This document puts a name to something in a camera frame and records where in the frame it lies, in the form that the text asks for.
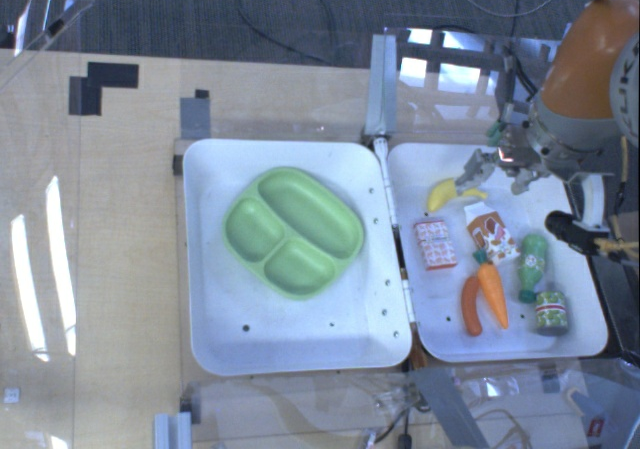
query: glass panel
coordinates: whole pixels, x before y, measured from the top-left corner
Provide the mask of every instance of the glass panel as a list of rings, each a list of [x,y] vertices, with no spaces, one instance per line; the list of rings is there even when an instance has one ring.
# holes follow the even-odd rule
[[[0,3],[2,447],[73,443],[80,117],[59,71],[82,72],[76,52],[40,51],[77,51],[90,4]]]

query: yellow banana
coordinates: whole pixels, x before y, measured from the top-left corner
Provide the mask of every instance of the yellow banana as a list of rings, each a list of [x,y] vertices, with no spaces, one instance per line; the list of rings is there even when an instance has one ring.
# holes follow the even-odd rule
[[[438,209],[442,208],[449,200],[456,198],[457,196],[476,196],[484,200],[488,195],[477,188],[469,188],[458,195],[453,179],[445,179],[444,181],[436,184],[431,190],[427,200],[427,211],[429,213],[434,213]]]

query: small box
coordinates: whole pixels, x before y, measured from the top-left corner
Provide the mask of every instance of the small box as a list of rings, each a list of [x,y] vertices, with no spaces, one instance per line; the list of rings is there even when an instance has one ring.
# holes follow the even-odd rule
[[[444,220],[421,221],[413,226],[427,271],[452,268],[458,261]]]

